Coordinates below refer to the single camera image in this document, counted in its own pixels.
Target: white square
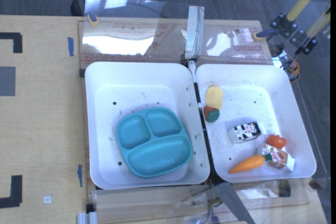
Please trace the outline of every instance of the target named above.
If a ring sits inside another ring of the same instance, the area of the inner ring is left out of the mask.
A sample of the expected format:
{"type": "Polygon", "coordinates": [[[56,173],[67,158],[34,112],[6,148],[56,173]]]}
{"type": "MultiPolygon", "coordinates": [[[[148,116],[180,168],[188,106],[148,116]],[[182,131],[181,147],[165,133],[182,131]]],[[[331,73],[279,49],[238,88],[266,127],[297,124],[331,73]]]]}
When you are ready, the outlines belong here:
{"type": "Polygon", "coordinates": [[[44,204],[51,204],[53,202],[53,196],[51,194],[43,196],[44,204]]]}

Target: gray square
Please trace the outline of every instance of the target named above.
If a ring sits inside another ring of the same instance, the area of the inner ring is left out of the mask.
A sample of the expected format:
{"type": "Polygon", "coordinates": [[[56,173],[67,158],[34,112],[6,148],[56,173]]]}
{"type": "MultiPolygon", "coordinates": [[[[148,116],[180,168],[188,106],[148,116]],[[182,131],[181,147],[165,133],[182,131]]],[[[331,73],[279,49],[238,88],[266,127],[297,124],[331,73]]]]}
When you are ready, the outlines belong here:
{"type": "Polygon", "coordinates": [[[0,67],[0,96],[15,96],[15,67],[0,67]]]}

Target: orange carrot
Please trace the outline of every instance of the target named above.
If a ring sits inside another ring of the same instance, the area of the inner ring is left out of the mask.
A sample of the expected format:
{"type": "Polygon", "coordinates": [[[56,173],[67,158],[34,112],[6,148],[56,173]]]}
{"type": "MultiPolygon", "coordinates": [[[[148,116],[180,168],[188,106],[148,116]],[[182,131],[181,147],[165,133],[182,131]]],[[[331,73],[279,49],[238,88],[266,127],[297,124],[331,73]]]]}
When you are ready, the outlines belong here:
{"type": "Polygon", "coordinates": [[[229,174],[250,170],[263,165],[265,157],[262,155],[253,155],[238,163],[229,170],[229,174]]]}

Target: black corner marker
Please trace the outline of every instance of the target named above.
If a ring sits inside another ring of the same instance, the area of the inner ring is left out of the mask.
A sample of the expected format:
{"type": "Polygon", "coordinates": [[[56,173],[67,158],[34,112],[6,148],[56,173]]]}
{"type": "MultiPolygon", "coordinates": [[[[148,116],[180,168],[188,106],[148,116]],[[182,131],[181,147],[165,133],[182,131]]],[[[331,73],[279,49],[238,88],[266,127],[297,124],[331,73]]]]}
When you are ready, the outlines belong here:
{"type": "Polygon", "coordinates": [[[22,175],[12,176],[10,196],[0,198],[0,209],[18,207],[22,203],[22,175]]]}
{"type": "Polygon", "coordinates": [[[13,53],[22,53],[22,35],[20,33],[2,32],[0,33],[0,39],[12,39],[13,40],[13,53]]]}

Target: orange object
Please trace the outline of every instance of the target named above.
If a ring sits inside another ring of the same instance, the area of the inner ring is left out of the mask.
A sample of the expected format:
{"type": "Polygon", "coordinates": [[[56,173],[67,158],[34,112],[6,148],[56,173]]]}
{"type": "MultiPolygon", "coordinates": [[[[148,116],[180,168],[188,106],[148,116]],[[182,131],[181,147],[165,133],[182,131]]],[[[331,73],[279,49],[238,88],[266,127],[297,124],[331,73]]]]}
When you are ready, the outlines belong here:
{"type": "Polygon", "coordinates": [[[265,157],[262,155],[253,155],[238,163],[236,166],[229,170],[229,174],[251,170],[263,165],[265,162],[265,157]]]}
{"type": "Polygon", "coordinates": [[[278,149],[282,149],[287,144],[287,140],[279,135],[270,134],[268,136],[267,144],[276,147],[278,149]]]}

